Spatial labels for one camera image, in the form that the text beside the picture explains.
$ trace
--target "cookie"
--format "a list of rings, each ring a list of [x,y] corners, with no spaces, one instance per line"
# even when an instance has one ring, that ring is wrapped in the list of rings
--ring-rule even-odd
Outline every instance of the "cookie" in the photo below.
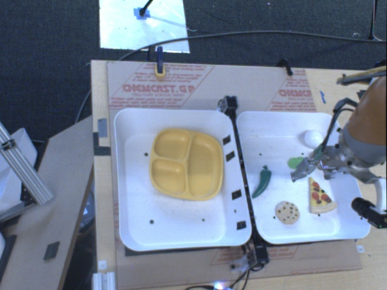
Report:
[[[285,225],[292,225],[300,218],[300,212],[293,203],[282,201],[276,205],[276,216]]]

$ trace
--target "white round object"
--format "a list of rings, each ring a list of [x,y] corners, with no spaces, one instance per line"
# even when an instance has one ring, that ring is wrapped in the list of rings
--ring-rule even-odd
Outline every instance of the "white round object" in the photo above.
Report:
[[[323,141],[322,134],[316,130],[309,130],[304,135],[305,144],[310,148],[316,148]]]

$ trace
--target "black carpet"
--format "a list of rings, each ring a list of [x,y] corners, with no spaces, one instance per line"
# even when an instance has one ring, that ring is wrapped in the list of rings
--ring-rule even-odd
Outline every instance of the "black carpet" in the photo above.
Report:
[[[241,30],[291,30],[367,39],[372,0],[183,0],[189,36]],[[386,0],[375,34],[386,39]],[[99,0],[0,0],[0,121],[44,140],[71,126],[90,89],[89,63],[118,59],[99,48]],[[249,35],[190,41],[190,54],[167,62],[367,69],[385,43],[305,36]],[[146,60],[140,53],[131,60]],[[87,103],[82,115],[89,115]]]

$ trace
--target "white tray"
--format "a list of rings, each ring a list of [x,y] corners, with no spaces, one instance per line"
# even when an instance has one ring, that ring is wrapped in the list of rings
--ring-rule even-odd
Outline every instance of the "white tray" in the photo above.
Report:
[[[323,113],[243,112],[238,117],[238,131],[246,165],[247,180],[252,194],[259,183],[264,165],[272,171],[267,189],[252,199],[258,232],[273,244],[315,242],[321,240],[360,239],[370,230],[370,224],[351,208],[351,202],[361,197],[356,179],[337,174],[324,180],[324,174],[315,170],[313,177],[337,202],[338,207],[320,216],[309,213],[308,177],[292,182],[287,165],[292,157],[308,156],[312,149],[303,140],[308,130],[317,130],[325,136],[331,116]],[[328,145],[337,143],[336,129]],[[275,216],[275,206],[281,201],[296,204],[300,219],[294,225],[285,225]]]
[[[149,177],[152,143],[167,128],[213,136],[220,142],[224,157],[234,151],[234,158],[224,160],[223,185],[211,200],[172,198],[153,187]],[[115,116],[114,133],[120,237],[128,248],[149,251],[238,246],[250,238],[249,209],[229,117],[216,111],[128,108]],[[223,138],[229,135],[231,142],[223,145]],[[241,196],[233,200],[232,193],[237,190]]]

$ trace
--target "dark green toy vegetable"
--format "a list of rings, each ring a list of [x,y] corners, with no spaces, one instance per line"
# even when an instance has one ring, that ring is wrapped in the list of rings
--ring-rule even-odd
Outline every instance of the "dark green toy vegetable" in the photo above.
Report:
[[[263,191],[265,191],[266,187],[268,186],[270,182],[270,178],[272,177],[272,171],[270,171],[267,166],[263,166],[263,170],[260,172],[260,180],[258,187],[255,189],[252,198],[256,198],[259,196]]]

